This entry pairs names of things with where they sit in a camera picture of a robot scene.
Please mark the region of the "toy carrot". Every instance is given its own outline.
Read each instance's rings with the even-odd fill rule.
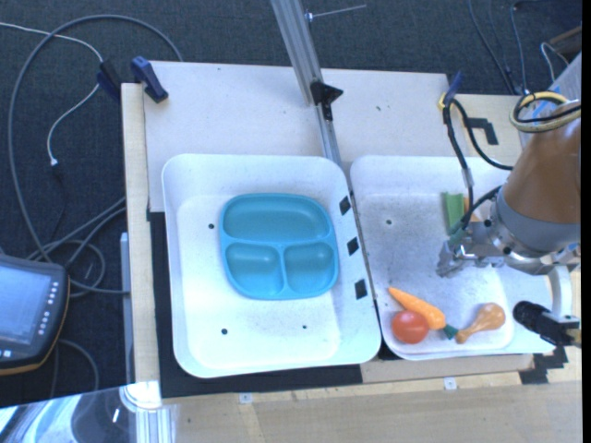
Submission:
[[[443,329],[448,338],[457,333],[457,329],[445,323],[445,314],[436,306],[394,287],[388,287],[388,292],[405,309],[412,310],[425,317],[430,329]]]

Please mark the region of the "orange carrot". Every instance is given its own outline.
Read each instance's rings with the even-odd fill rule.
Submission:
[[[430,329],[444,329],[445,328],[445,315],[436,306],[425,302],[414,295],[388,287],[388,292],[394,297],[400,305],[407,310],[412,310],[421,314],[427,319],[428,327]]]

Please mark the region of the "toy tomato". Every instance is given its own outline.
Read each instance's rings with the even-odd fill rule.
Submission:
[[[412,310],[398,312],[392,319],[392,333],[398,340],[408,344],[422,342],[428,330],[427,319]]]

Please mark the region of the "metal bracket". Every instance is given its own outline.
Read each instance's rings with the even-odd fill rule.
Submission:
[[[343,95],[341,89],[336,89],[330,85],[326,85],[324,82],[315,80],[310,84],[310,91],[312,92],[312,99],[314,104],[320,104],[322,109],[322,115],[328,122],[332,121],[332,108],[331,103]]]

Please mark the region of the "toy vegetable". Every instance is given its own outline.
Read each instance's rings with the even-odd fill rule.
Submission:
[[[474,333],[490,329],[499,329],[505,323],[505,311],[500,305],[492,302],[484,304],[478,310],[476,319],[467,329],[461,329],[455,334],[455,340],[463,344]]]
[[[436,306],[394,287],[388,287],[388,292],[405,309],[412,310],[425,317],[430,329],[443,329],[448,338],[457,333],[457,329],[445,323],[445,314]]]

